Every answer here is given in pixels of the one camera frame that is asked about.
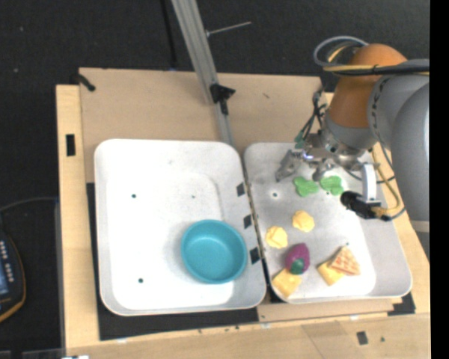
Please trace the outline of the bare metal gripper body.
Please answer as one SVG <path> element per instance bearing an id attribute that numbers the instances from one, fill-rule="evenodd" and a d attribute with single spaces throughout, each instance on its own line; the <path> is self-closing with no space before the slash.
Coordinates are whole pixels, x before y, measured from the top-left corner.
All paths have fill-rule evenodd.
<path id="1" fill-rule="evenodd" d="M 359 165 L 359 159 L 364 154 L 363 149 L 356 149 L 341 142 L 330 132 L 307 135 L 302 149 L 306 162 L 339 166 L 346 170 L 353 170 L 356 165 Z"/>

